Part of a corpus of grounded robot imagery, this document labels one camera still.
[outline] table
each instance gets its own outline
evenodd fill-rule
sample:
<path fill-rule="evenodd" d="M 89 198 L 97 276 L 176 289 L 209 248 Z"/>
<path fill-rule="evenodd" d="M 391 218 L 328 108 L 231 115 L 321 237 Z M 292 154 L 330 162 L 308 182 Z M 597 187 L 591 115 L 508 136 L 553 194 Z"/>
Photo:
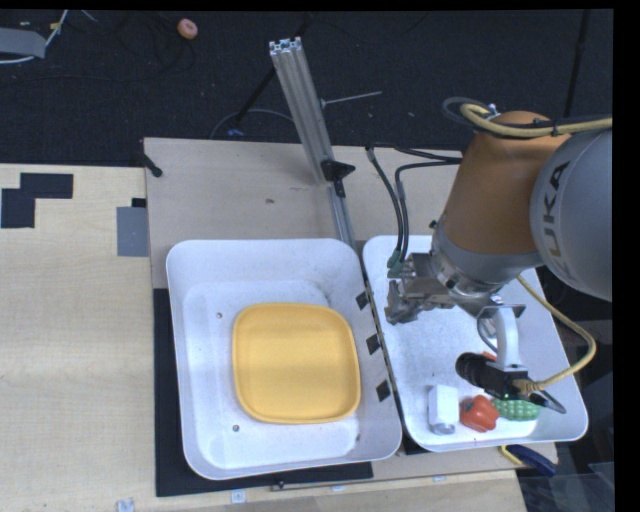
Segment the table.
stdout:
<path fill-rule="evenodd" d="M 322 203 L 300 171 L 299 145 L 146 139 L 145 151 L 161 178 L 143 168 L 0 164 L 2 189 L 20 188 L 23 173 L 73 175 L 71 199 L 35 200 L 33 228 L 0 229 L 2 511 L 215 511 L 238 498 L 155 495 L 152 292 L 166 286 L 163 255 L 180 238 L 285 237 L 291 224 L 292 237 L 333 236 L 332 220 L 316 215 Z M 345 180 L 357 240 L 393 233 L 393 210 L 362 148 L 334 152 L 358 169 Z M 405 160 L 378 153 L 385 169 Z M 407 173 L 412 213 L 425 219 L 416 234 L 437 217 L 454 172 Z M 149 257 L 119 255 L 118 209 L 143 198 Z M 553 443 L 534 447 L 557 457 Z M 442 511 L 526 510 L 496 449 L 399 452 L 373 470 L 371 480 L 340 485 L 246 489 L 238 510 L 422 510 L 426 501 Z"/>

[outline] metal pole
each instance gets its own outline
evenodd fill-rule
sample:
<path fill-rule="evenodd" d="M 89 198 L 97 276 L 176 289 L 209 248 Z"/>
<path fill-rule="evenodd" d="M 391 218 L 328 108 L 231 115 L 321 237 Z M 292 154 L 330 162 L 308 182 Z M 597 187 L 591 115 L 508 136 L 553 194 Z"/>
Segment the metal pole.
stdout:
<path fill-rule="evenodd" d="M 299 37 L 282 39 L 269 43 L 269 50 L 316 183 L 327 188 L 338 236 L 356 249 L 346 200 L 336 194 L 322 172 L 321 164 L 333 160 L 333 150 L 302 41 Z"/>

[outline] white tray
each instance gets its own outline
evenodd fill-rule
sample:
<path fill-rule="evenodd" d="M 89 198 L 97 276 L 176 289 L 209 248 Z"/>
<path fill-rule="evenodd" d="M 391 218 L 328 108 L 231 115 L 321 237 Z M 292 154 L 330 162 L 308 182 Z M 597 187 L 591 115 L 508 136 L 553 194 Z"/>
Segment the white tray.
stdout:
<path fill-rule="evenodd" d="M 419 313 L 418 319 L 395 326 L 386 321 L 389 279 L 387 259 L 393 252 L 397 237 L 380 236 L 369 240 L 363 259 L 373 300 L 383 332 L 391 372 L 397 387 L 407 433 L 423 448 L 443 452 L 503 444 L 544 441 L 573 441 L 584 435 L 588 426 L 587 411 L 573 376 L 550 386 L 547 391 L 567 409 L 560 414 L 543 408 L 537 420 L 510 421 L 498 419 L 496 428 L 486 433 L 470 429 L 461 423 L 449 435 L 434 434 L 428 426 L 427 392 L 436 384 L 453 386 L 460 401 L 483 391 L 460 378 L 455 362 L 463 352 L 481 353 L 487 346 L 481 340 L 476 322 L 458 307 Z M 409 252 L 428 252 L 430 236 L 412 236 Z M 523 277 L 542 294 L 535 270 L 523 272 Z M 569 366 L 564 348 L 551 314 L 514 281 L 500 291 L 505 303 L 525 304 L 517 320 L 520 358 L 534 380 L 555 375 Z"/>
<path fill-rule="evenodd" d="M 402 427 L 376 333 L 360 262 L 333 239 L 190 240 L 167 257 L 178 369 L 183 448 L 199 475 L 225 480 L 271 472 L 365 462 L 396 452 Z M 302 302 L 334 308 L 349 322 L 358 352 L 362 395 L 347 418 L 310 425 L 270 424 L 250 417 L 234 387 L 232 328 L 245 307 Z"/>

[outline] black bracket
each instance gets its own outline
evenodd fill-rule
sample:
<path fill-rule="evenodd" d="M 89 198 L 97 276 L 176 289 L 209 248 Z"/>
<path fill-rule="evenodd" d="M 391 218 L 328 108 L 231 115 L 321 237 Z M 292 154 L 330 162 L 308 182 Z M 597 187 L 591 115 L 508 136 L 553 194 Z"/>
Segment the black bracket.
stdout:
<path fill-rule="evenodd" d="M 327 181 L 333 181 L 338 197 L 346 197 L 342 179 L 356 170 L 354 165 L 336 162 L 335 160 L 324 160 L 320 163 L 322 174 Z"/>

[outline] yellow plate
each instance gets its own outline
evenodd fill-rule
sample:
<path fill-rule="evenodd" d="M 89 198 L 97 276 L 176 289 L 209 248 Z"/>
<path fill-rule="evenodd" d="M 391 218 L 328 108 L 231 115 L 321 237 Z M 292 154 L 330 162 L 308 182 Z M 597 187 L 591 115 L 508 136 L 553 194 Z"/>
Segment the yellow plate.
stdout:
<path fill-rule="evenodd" d="M 351 326 L 314 304 L 255 304 L 233 327 L 238 399 L 269 423 L 324 423 L 360 403 L 360 367 Z"/>

